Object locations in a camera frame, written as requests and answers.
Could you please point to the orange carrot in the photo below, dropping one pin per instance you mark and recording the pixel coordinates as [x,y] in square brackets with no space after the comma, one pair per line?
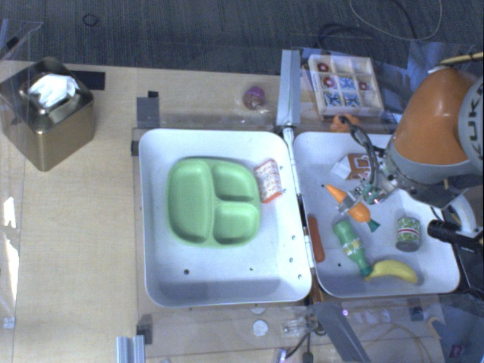
[361,213]

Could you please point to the red sausage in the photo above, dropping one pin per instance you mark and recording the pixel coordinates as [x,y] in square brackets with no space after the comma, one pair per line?
[317,240]

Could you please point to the yellow banana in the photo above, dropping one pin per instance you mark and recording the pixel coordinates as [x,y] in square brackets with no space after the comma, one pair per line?
[397,270]

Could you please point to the gold tissue box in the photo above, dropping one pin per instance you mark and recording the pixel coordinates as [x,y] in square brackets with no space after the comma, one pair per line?
[45,134]

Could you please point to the white plastic tray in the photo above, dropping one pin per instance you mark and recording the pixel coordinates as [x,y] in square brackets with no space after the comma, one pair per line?
[423,274]
[227,278]

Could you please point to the white round disc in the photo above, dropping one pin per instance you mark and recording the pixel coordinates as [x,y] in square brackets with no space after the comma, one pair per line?
[260,327]

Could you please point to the wooden noughts and crosses box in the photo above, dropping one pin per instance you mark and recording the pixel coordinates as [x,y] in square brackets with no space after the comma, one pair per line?
[346,85]

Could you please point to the black cylinder on white bracket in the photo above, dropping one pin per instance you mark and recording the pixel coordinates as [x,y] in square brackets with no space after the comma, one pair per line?
[450,233]

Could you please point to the green bottle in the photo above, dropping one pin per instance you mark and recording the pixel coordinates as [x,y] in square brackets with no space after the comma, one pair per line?
[349,242]

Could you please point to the white and brown carton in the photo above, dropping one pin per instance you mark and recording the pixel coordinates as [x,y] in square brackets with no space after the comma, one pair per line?
[346,166]

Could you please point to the orange and white packet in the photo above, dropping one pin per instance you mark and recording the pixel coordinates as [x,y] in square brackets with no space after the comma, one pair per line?
[268,182]

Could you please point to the green divided plate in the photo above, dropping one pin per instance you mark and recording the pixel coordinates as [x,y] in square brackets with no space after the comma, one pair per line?
[189,202]

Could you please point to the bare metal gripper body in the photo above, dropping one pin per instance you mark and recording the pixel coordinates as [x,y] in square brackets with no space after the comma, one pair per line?
[382,187]

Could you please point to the purple round toy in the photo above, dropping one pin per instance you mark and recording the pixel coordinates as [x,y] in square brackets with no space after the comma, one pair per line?
[254,98]

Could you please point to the orange toy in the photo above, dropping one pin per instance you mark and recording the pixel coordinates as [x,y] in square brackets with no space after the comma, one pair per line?
[337,124]

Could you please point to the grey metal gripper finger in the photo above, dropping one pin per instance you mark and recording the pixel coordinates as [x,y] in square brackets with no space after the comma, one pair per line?
[345,205]
[360,196]

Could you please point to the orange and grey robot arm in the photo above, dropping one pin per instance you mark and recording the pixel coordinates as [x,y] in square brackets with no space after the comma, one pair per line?
[431,112]

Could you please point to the green and white can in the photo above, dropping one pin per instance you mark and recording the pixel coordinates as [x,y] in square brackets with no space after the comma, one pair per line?
[408,234]

